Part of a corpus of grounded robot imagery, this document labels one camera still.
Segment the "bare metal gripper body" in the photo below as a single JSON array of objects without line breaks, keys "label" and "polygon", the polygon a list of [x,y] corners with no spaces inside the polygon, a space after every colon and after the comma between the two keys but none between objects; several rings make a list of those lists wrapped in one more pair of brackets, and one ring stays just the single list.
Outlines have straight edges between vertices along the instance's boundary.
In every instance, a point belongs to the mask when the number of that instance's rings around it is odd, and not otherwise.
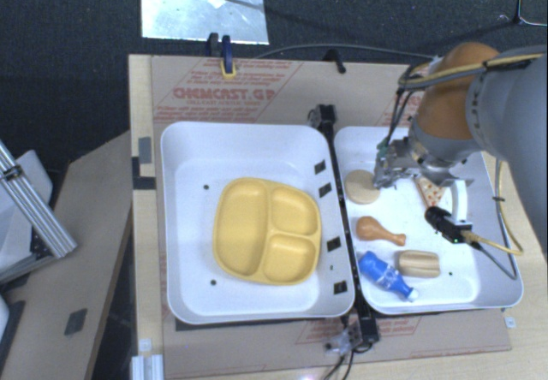
[{"label": "bare metal gripper body", "polygon": [[377,145],[374,173],[383,171],[387,181],[394,176],[401,179],[425,177],[433,184],[451,184],[455,177],[450,169],[455,164],[433,156],[414,138],[383,139]]}]

